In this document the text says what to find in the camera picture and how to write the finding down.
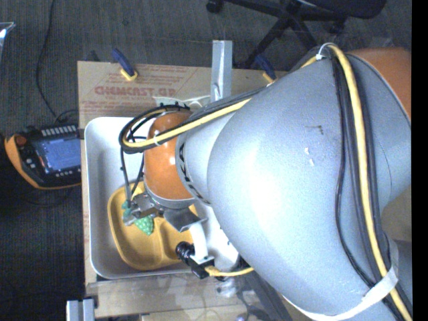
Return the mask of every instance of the yellow bowl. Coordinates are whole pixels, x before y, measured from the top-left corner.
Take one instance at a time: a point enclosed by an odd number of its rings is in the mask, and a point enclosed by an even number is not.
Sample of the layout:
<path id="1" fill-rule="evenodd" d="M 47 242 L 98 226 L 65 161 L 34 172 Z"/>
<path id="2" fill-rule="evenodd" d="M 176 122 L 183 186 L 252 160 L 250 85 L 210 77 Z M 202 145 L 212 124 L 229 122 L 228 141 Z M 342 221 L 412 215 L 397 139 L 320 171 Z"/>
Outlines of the yellow bowl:
<path id="1" fill-rule="evenodd" d="M 136 194 L 144 191 L 139 183 Z M 156 270 L 179 263 L 175 248 L 181 241 L 193 243 L 189 231 L 179 233 L 163 217 L 153 219 L 153 233 L 145 234 L 136 225 L 126 226 L 122 221 L 122 204 L 126 200 L 125 189 L 119 188 L 108 201 L 108 220 L 113 239 L 122 260 L 130 267 L 141 270 Z"/>

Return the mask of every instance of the office chair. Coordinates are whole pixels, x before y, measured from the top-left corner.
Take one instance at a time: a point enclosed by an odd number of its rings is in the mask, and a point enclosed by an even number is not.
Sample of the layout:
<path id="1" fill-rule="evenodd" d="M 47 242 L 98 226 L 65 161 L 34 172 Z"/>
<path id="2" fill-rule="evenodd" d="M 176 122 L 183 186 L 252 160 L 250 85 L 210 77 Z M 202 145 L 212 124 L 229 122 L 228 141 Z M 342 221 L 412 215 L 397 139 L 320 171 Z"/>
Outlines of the office chair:
<path id="1" fill-rule="evenodd" d="M 291 28 L 309 51 L 317 46 L 306 21 L 331 21 L 331 33 L 339 34 L 348 17 L 371 19 L 378 15 L 387 0 L 208 0 L 207 10 L 219 13 L 224 2 L 277 17 L 278 20 L 238 68 L 249 69 L 275 38 Z"/>

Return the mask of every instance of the green object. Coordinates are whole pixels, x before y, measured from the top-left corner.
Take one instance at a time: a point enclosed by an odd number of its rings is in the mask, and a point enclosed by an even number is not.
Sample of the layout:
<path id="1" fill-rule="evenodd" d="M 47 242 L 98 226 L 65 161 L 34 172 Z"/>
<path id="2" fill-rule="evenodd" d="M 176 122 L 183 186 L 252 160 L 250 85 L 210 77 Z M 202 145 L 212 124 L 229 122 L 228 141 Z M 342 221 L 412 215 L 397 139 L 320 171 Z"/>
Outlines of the green object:
<path id="1" fill-rule="evenodd" d="M 150 215 L 136 220 L 134 224 L 147 235 L 153 233 L 153 218 Z"/>

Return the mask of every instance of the gray carpet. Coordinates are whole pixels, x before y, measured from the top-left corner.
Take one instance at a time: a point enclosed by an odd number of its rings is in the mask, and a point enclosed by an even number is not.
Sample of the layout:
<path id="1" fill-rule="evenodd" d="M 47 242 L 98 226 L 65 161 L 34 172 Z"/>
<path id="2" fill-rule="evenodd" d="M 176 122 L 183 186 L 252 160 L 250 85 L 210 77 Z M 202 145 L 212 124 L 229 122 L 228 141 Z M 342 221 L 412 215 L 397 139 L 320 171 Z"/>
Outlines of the gray carpet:
<path id="1" fill-rule="evenodd" d="M 132 63 L 211 65 L 213 39 L 233 41 L 244 60 L 274 19 L 226 4 L 207 12 L 207 0 L 0 0 L 0 21 L 14 21 L 0 63 L 0 133 L 53 124 L 78 107 L 76 62 L 94 51 L 112 61 L 113 47 Z M 349 19 L 340 37 L 311 26 L 317 40 L 343 50 L 402 46 L 411 51 L 411 0 L 388 0 L 373 20 Z M 304 54 L 292 32 L 265 52 L 277 70 Z M 52 112 L 37 89 L 39 83 Z M 76 117 L 66 114 L 68 121 Z M 63 320 L 65 301 L 84 295 L 81 192 L 36 191 L 0 150 L 0 320 Z"/>

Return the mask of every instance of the robotic arm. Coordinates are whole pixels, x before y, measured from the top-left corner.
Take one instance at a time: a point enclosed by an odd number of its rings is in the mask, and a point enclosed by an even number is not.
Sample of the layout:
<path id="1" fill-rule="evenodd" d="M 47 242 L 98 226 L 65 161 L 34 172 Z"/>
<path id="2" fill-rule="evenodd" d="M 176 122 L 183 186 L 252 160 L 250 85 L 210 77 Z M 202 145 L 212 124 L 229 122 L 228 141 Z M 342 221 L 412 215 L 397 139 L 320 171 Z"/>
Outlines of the robotic arm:
<path id="1" fill-rule="evenodd" d="M 132 215 L 190 229 L 177 250 L 200 278 L 242 257 L 314 320 L 412 320 L 410 247 L 380 224 L 411 184 L 410 79 L 404 50 L 327 45 L 262 90 L 149 111 L 120 135 L 144 151 Z"/>

